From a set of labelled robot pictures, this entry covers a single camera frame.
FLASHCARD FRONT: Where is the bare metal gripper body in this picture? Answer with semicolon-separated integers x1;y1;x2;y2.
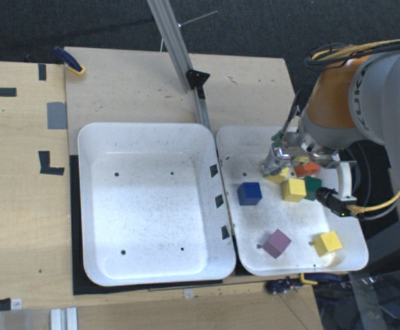
271;131;341;168

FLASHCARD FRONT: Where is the yellow cube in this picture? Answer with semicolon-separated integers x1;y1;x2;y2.
267;166;291;185
312;230;344;258
281;177;307;204

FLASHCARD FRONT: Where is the orange cube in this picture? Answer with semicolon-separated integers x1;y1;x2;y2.
293;162;321;179

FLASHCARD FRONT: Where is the green cube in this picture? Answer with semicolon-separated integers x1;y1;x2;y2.
303;175;323;202

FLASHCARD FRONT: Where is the blue cube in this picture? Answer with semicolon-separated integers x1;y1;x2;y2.
236;181;263;207

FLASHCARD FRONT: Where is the white plastic tray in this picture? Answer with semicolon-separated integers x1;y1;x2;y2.
77;122;237;287
215;124;370;278

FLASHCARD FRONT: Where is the purple cube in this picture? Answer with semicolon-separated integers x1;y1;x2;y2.
262;228;293;260

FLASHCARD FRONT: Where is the pale wood board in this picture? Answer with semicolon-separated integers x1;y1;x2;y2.
64;46;351;308

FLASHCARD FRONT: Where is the black cylinder on white bracket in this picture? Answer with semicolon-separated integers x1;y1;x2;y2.
315;161;358;218

